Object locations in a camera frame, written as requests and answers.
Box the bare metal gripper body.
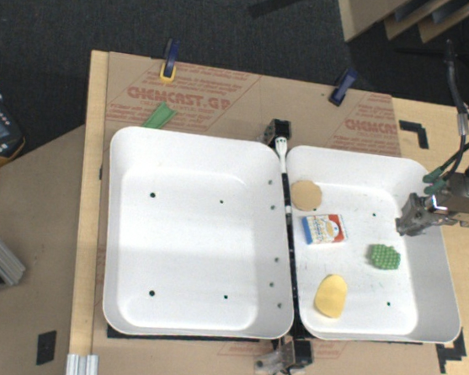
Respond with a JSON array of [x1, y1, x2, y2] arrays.
[[424, 160, 469, 230]]

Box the green grapes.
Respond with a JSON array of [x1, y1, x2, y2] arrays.
[[365, 241, 403, 273]]

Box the white plastic tray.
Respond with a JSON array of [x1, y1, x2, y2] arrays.
[[87, 122, 317, 356], [263, 142, 469, 357]]

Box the white and blue carton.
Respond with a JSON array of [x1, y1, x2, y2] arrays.
[[298, 209, 352, 250]]

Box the yellow oval toy food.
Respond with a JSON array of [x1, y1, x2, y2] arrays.
[[312, 271, 351, 322]]

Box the brown round biscuit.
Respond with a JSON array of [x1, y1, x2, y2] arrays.
[[287, 178, 326, 215]]

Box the thin black and white rod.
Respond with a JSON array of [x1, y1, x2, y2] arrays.
[[250, 134, 322, 332]]

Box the brown cardboard board red print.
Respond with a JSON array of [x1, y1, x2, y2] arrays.
[[69, 51, 469, 375]]

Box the green plastic strip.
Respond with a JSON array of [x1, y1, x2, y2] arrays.
[[140, 99, 179, 132]]

